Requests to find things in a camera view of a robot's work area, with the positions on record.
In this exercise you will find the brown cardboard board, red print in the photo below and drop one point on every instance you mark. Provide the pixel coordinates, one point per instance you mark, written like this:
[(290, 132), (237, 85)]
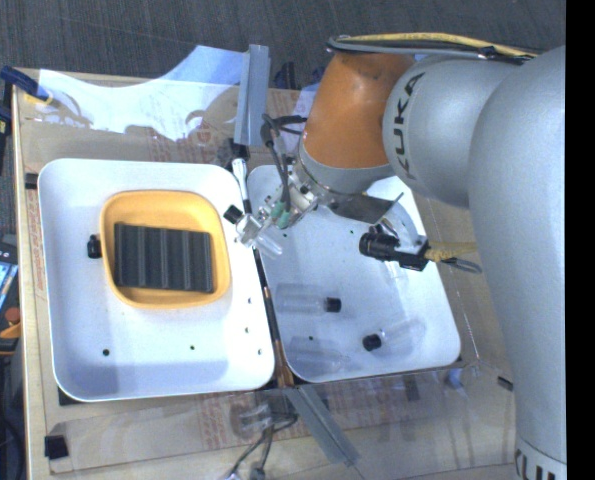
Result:
[(127, 428)]

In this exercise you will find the black ribbed rack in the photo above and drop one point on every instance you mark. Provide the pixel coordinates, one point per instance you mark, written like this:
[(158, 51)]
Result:
[(163, 258)]

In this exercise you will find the small black cap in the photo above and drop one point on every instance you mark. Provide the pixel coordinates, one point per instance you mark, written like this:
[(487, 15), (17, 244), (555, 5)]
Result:
[(94, 247)]

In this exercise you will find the black cylinder on white bracket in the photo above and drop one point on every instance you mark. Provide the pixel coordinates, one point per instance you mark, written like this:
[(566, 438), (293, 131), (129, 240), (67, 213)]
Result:
[(384, 247)]

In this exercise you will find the white plastic tray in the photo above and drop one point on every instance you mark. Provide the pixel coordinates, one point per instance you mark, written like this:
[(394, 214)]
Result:
[(337, 268), (142, 348)]

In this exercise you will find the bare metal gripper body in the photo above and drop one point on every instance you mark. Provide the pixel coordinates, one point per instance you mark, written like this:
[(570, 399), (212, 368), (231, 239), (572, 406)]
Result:
[(303, 193)]

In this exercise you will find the clear plastic bottle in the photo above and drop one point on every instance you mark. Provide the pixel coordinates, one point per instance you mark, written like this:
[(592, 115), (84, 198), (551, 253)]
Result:
[(251, 230), (394, 337), (319, 355), (304, 300)]

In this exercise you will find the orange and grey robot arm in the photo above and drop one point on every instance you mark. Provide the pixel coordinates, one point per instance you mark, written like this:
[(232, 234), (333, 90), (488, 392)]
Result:
[(507, 178)]

